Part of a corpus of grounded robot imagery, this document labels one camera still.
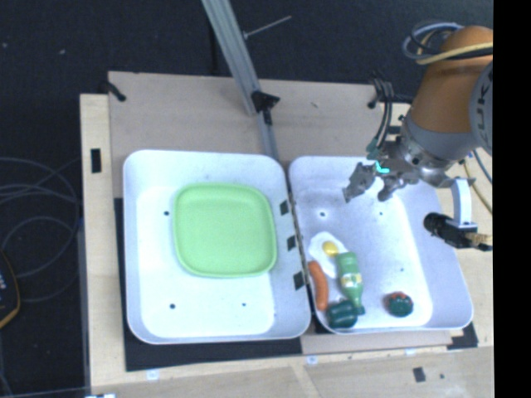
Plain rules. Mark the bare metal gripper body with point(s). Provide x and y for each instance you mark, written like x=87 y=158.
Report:
x=415 y=165

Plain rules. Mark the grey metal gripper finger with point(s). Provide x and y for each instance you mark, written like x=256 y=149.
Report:
x=360 y=179
x=392 y=186

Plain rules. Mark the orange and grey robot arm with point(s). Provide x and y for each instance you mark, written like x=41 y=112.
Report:
x=446 y=98

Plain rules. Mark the white plastic tray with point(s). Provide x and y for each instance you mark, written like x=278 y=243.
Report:
x=386 y=255
x=207 y=305

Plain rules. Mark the thin black rod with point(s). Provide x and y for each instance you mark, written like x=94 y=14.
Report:
x=295 y=218

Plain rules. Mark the white and yellow fried egg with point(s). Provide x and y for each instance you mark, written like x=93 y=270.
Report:
x=321 y=245

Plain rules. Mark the green bottle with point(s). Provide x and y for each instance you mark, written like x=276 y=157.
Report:
x=349 y=278

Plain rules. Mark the orange sausage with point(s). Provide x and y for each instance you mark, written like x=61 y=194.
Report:
x=319 y=284

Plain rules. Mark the red and green tomato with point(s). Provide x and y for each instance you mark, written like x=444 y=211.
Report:
x=399 y=304

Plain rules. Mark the green bell pepper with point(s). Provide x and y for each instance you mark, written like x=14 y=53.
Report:
x=341 y=314

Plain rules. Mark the green plate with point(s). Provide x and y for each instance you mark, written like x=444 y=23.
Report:
x=224 y=229

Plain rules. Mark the brown cardboard board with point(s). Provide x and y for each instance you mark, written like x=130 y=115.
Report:
x=186 y=114

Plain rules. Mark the black cylinder on white bracket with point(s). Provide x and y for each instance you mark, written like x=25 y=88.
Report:
x=448 y=228

